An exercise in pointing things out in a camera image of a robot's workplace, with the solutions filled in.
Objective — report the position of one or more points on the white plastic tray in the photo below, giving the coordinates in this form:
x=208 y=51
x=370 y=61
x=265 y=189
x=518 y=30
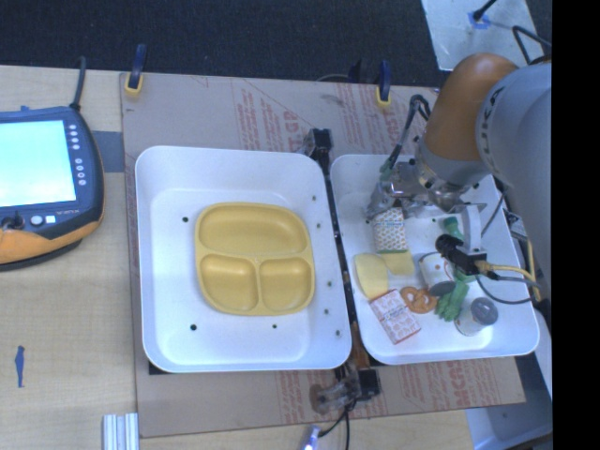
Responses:
x=440 y=345
x=169 y=270

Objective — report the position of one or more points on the tall orange and white carton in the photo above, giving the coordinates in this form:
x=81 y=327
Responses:
x=390 y=232

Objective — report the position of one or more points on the green broccoli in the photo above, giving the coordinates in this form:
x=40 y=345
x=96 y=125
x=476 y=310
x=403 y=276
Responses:
x=452 y=303

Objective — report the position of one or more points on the black cylinder on white bracket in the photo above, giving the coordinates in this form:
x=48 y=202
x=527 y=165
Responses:
x=461 y=251

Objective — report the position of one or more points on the pale yellow cheese slice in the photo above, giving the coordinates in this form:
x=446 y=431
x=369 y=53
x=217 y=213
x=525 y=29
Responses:
x=400 y=263

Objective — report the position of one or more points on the thin black and white rod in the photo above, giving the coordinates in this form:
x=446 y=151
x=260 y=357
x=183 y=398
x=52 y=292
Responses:
x=338 y=244

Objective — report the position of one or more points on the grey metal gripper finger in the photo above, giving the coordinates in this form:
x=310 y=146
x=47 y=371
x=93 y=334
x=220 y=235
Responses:
x=412 y=209
x=379 y=200

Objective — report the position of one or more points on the flat orange and white carton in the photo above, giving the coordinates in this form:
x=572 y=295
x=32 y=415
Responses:
x=394 y=318

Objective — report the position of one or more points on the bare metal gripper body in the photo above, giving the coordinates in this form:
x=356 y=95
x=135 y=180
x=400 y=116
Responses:
x=436 y=190

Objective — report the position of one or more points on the orange pretzel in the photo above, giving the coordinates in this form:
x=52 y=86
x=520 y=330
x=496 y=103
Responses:
x=415 y=299

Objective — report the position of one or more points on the white can with orange print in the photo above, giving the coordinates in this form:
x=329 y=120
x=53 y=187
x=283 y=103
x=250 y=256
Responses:
x=433 y=270

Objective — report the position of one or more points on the brown cardboard board, red print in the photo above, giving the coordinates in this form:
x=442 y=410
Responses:
x=225 y=110

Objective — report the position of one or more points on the green bottle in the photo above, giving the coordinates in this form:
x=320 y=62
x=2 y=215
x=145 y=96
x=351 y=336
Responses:
x=453 y=227

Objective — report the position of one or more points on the pale yellow cheese wedge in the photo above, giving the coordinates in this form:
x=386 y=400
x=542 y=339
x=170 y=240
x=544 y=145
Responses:
x=371 y=274

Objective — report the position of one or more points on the yellow divided plate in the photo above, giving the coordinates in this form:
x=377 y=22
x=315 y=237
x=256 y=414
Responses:
x=253 y=232

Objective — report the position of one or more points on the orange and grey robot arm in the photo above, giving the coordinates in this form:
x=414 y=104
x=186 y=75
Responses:
x=511 y=124

